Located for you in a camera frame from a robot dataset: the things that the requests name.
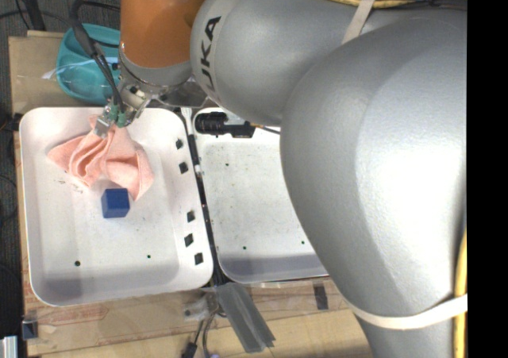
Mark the white plastic tray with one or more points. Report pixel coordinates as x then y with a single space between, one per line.
119 245
254 205

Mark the blue cube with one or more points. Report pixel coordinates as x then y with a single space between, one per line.
115 203

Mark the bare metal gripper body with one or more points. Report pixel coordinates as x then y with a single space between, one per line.
133 100

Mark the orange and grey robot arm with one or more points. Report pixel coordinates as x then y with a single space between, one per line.
325 118

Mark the black cylinder on white bracket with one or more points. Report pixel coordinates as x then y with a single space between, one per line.
216 124

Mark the thin black and white rod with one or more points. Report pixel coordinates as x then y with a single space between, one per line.
203 197

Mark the pink cloth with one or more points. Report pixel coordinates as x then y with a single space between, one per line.
119 162

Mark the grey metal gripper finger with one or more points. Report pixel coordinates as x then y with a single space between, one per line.
101 127

